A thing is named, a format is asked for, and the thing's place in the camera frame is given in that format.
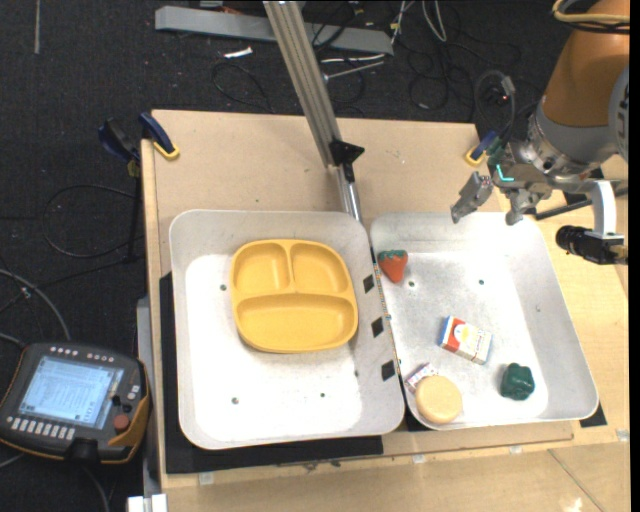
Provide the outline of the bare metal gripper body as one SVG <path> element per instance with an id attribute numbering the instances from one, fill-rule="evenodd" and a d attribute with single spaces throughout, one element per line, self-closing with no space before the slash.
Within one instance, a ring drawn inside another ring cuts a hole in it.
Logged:
<path id="1" fill-rule="evenodd" d="M 548 198 L 553 190 L 586 194 L 602 179 L 597 163 L 583 164 L 547 143 L 511 141 L 489 156 L 492 181 L 504 194 L 530 193 Z"/>

